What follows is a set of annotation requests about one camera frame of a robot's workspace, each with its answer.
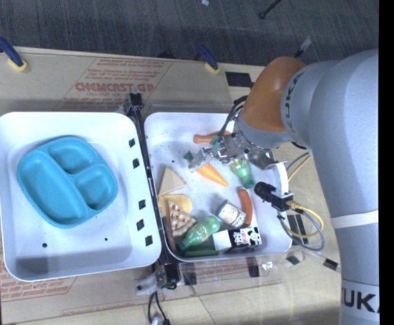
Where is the white plastic tray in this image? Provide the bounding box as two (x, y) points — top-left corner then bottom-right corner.
(0, 111), (162, 282)
(144, 111), (293, 263)

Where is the black block with thin wires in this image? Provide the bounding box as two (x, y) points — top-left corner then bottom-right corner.
(128, 92), (144, 110)
(154, 261), (181, 290)

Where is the brown cardboard board red print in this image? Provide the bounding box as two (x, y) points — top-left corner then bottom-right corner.
(0, 45), (283, 325)

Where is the cow print milk carton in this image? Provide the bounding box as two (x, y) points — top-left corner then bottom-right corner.
(212, 226), (263, 253)

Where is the black cylinder on white bracket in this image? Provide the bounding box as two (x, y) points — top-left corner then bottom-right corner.
(253, 160), (294, 213)

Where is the orange sausage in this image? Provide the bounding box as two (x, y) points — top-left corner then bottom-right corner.
(238, 188), (254, 228)

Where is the large green bottle yellow label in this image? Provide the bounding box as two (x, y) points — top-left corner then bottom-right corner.
(176, 215), (222, 253)

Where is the dark green cucumber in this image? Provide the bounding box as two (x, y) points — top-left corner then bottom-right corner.
(183, 245), (220, 259)

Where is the thin black rod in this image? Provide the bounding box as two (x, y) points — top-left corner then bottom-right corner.
(133, 106), (171, 267)

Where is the blue divided plate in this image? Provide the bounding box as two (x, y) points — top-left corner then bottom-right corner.
(16, 135), (119, 230)

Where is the orange carrot with green top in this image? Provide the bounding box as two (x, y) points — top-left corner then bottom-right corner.
(183, 150), (229, 188)

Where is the small green bottle yellow label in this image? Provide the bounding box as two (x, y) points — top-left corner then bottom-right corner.
(230, 158), (256, 190)

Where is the small white printed can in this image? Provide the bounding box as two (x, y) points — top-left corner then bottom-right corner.
(215, 199), (247, 230)

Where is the yellow round biscuit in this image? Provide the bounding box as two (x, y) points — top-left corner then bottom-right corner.
(158, 193), (194, 217)

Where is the tan bread triangle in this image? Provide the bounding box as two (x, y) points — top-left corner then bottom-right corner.
(157, 166), (188, 197)

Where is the pizza slice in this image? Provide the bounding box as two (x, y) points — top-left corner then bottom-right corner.
(166, 200), (197, 238)

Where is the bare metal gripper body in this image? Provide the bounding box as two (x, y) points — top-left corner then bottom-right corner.
(213, 134), (276, 171)

